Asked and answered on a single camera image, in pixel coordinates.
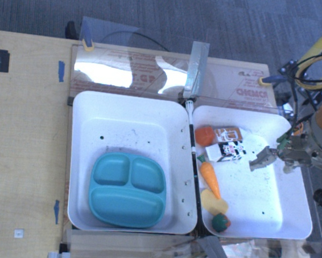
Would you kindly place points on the white plastic tray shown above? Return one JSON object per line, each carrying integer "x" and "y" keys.
{"x": 254, "y": 192}
{"x": 138, "y": 123}

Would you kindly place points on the black cylinder on white bracket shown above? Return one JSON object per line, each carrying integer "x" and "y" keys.
{"x": 321, "y": 199}

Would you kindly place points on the brown cardboard board red print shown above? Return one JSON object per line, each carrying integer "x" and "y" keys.
{"x": 234, "y": 84}

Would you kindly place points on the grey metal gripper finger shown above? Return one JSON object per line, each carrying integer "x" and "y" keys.
{"x": 262, "y": 159}

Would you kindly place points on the orange carrot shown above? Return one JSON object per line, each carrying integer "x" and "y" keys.
{"x": 210, "y": 175}

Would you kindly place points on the orange toy fruit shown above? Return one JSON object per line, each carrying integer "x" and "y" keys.
{"x": 204, "y": 136}

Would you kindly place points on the pale yellow toy slice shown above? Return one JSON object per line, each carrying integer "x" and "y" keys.
{"x": 211, "y": 204}

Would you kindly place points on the green and orange toy vegetable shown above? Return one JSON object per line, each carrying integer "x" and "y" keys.
{"x": 220, "y": 223}

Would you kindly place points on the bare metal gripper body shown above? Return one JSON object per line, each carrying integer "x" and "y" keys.
{"x": 295, "y": 152}

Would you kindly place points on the blue divided plate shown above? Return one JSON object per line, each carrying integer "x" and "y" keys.
{"x": 127, "y": 190}

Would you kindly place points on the white cow print carton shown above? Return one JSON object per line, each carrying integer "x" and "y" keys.
{"x": 227, "y": 152}

